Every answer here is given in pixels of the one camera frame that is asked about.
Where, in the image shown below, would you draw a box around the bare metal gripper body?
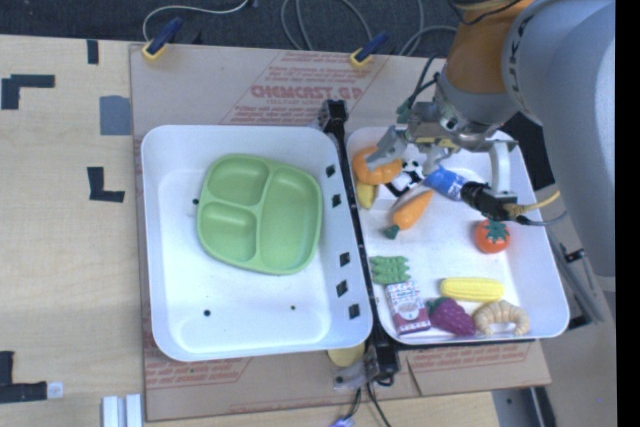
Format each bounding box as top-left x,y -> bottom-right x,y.
405,101 -> 502,153

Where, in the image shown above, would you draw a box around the orange toy pumpkin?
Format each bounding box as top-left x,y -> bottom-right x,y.
351,145 -> 404,187

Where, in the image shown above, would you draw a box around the black and white carton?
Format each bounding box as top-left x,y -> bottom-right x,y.
386,158 -> 427,199

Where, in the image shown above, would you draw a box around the yellow toy fruit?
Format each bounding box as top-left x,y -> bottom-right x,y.
355,180 -> 380,211

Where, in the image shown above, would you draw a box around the blue and white bottle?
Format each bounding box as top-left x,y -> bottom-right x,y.
423,165 -> 474,203

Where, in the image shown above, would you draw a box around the orange toy carrot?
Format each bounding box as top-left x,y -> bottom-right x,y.
382,188 -> 436,241

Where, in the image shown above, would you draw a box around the thin black rod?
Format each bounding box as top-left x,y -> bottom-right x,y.
331,124 -> 387,352

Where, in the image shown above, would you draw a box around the white plastic tray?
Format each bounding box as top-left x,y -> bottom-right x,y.
345,125 -> 572,347
140,124 -> 374,363

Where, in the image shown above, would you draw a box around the green toy pea pods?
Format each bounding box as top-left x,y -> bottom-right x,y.
369,255 -> 413,287

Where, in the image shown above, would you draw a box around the orange toy tomato green top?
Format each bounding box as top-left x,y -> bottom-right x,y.
474,218 -> 512,255

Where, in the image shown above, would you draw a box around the green divided plate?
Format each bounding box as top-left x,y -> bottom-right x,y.
195,153 -> 324,277

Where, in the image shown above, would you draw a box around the red and white carton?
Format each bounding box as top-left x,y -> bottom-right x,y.
383,280 -> 433,338

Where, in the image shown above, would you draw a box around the yellow toy corn cob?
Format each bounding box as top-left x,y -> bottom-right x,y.
439,276 -> 506,304

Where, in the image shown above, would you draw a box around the purple toy grapes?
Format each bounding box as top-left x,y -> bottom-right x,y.
425,296 -> 477,338

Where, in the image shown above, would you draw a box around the tan toy croissant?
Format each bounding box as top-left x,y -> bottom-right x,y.
471,299 -> 532,338

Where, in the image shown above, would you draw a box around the brown cardboard board red print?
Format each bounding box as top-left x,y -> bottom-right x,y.
128,43 -> 553,423

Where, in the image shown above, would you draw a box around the yellow round toy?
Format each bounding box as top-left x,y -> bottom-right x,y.
326,342 -> 367,368

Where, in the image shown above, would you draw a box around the black block with wires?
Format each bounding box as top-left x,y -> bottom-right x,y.
321,98 -> 350,135
367,343 -> 402,387

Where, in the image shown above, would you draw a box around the black cylinder on white bracket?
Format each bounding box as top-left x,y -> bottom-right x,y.
459,140 -> 520,222

